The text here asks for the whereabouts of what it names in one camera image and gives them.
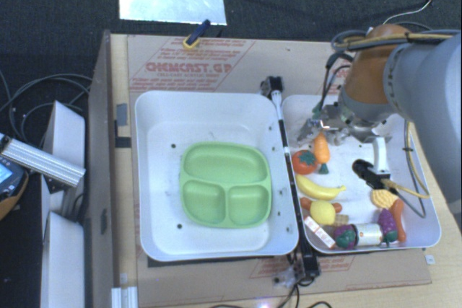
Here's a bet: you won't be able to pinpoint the orange carrot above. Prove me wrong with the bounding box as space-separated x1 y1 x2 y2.
313 132 331 175

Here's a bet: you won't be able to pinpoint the white plastic tray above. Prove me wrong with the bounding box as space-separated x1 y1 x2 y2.
281 94 443 255
134 89 300 263

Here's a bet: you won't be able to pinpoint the yellow banana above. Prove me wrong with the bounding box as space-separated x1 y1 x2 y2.
295 173 347 201

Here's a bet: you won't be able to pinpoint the yellow lemon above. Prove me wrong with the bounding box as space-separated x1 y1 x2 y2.
310 200 337 226

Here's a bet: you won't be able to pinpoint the green divided plate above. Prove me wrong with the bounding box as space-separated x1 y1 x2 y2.
178 141 273 229

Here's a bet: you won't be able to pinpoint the purple and green grapes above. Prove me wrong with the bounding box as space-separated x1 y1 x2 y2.
333 224 359 251

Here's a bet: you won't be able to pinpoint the white can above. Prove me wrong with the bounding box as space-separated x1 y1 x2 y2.
354 222 384 248

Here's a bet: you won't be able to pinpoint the thin black and white rod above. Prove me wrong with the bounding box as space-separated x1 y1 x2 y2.
271 91 315 258

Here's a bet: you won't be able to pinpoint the yellow corn cob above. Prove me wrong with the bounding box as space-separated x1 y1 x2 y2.
370 188 398 210

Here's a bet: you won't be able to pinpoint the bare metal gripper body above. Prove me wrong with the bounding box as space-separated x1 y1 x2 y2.
316 103 384 145

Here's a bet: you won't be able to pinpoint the black block with thin wires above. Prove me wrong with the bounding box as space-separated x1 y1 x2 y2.
298 251 322 279
260 75 284 97

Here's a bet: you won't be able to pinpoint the orange tomato with green top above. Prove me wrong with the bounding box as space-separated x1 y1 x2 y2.
291 149 321 176

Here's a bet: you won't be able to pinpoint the orange sausage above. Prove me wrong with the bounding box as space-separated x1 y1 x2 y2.
300 196 344 214

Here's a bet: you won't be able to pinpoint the red and white carton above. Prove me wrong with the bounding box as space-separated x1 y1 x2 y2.
303 215 337 250

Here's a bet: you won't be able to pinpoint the black cylinder on white bracket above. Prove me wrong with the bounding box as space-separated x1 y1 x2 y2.
352 136 393 190

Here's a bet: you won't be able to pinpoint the purple eggplant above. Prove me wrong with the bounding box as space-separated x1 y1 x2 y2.
377 208 399 245

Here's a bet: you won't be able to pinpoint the brown cardboard board red print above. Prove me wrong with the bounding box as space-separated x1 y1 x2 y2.
126 34 432 308

